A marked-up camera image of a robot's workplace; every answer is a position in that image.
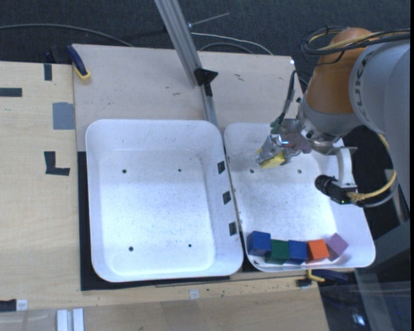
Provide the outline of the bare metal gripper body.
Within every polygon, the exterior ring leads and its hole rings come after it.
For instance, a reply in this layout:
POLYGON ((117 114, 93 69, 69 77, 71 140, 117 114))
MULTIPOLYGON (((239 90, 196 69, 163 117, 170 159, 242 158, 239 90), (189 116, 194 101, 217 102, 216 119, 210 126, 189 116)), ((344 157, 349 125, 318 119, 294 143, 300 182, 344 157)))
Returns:
POLYGON ((343 133, 332 118, 283 118, 278 120, 278 133, 288 142, 287 148, 309 154, 311 151, 333 155, 335 143, 343 133))

